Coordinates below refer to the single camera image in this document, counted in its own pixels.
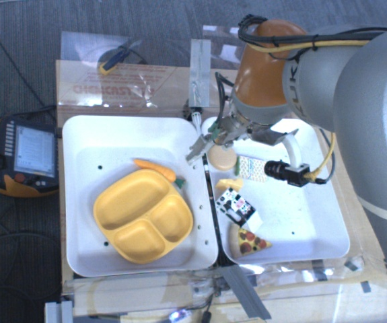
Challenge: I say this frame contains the yellow pizza slice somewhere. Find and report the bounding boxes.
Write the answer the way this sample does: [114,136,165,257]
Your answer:
[236,227,273,257]

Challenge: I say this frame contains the white patterned packet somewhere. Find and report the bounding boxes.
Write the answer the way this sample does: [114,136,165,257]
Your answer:
[235,155,270,184]

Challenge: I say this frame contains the black cylinder on white bracket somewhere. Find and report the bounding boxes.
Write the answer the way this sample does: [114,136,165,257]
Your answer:
[263,131,312,188]

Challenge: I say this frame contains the yellow divided plate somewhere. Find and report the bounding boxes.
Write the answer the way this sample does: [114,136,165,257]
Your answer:
[93,169,195,265]

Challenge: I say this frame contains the thin black and white rod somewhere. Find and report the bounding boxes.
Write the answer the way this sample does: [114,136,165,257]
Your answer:
[192,111,223,267]

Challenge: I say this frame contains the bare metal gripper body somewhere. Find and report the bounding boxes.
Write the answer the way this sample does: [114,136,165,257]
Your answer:
[209,112,272,148]

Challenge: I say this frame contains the brown cardboard board red print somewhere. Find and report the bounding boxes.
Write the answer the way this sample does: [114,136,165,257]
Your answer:
[55,59,387,316]

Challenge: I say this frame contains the white plastic tray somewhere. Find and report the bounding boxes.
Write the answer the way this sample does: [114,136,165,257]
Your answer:
[201,116,351,266]
[61,114,219,278]

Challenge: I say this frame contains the white carton with black print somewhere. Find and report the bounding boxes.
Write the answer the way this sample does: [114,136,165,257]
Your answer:
[215,186,263,234]

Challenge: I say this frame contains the orange carrot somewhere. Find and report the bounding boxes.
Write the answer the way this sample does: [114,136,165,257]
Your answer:
[133,158,187,190]

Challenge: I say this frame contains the tan round biscuit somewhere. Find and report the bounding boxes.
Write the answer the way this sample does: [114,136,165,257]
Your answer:
[208,145,238,172]

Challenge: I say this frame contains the pale yellow cheese wedge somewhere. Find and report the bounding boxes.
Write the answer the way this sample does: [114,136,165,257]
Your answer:
[215,178,244,192]

